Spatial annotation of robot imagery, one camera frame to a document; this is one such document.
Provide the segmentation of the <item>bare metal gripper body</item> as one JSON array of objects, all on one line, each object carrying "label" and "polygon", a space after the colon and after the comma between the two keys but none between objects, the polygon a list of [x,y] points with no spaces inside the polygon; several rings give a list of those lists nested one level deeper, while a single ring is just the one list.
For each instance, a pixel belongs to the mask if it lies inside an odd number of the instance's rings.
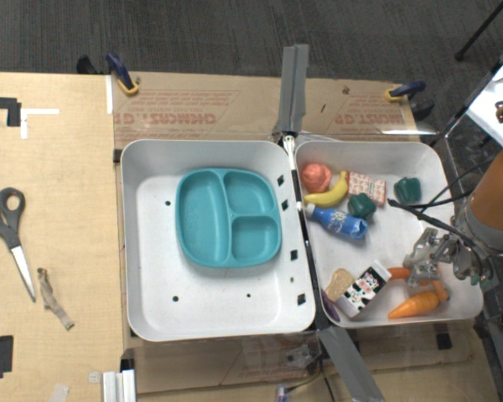
[{"label": "bare metal gripper body", "polygon": [[450,264],[454,276],[469,280],[472,286],[493,279],[493,265],[477,244],[466,241],[457,234],[445,234],[438,242],[436,261]]}]

